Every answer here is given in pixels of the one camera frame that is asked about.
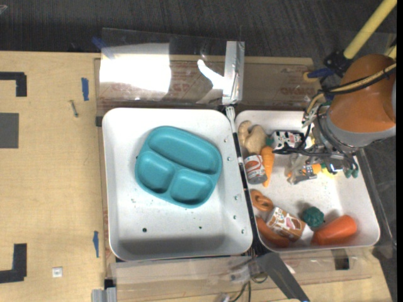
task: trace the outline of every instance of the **dark gray carpet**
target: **dark gray carpet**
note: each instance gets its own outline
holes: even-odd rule
[[[0,0],[0,50],[97,51],[102,28],[238,39],[246,55],[325,56],[345,48],[382,0]],[[397,10],[360,55],[383,53],[397,33]],[[396,139],[367,149],[377,190],[396,238]],[[397,264],[383,261],[397,300]]]

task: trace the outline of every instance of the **dark green ball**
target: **dark green ball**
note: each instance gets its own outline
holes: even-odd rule
[[[324,213],[316,207],[310,207],[302,214],[302,219],[309,227],[319,227],[323,224]]]

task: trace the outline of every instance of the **transparent acrylic sheet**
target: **transparent acrylic sheet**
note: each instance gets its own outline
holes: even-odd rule
[[[100,101],[233,104],[242,98],[244,43],[105,28]]]
[[[5,12],[6,9],[7,9],[7,6],[5,4],[0,4],[0,14]]]
[[[348,250],[349,269],[335,270],[331,252],[282,255],[300,285],[372,277],[368,251]],[[254,278],[252,290],[277,288],[248,256],[120,262],[111,265],[118,299],[156,301],[228,293],[234,298]]]

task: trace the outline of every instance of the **black corner marker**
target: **black corner marker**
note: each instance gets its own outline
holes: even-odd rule
[[[26,75],[23,72],[0,72],[0,81],[15,81],[15,96],[26,97]]]
[[[14,244],[13,268],[0,271],[0,284],[21,282],[26,277],[26,244]]]

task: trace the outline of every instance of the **teal plate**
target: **teal plate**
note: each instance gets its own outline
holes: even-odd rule
[[[213,193],[221,168],[220,152],[210,142],[179,128],[160,126],[143,144],[135,178],[158,198],[196,208]]]

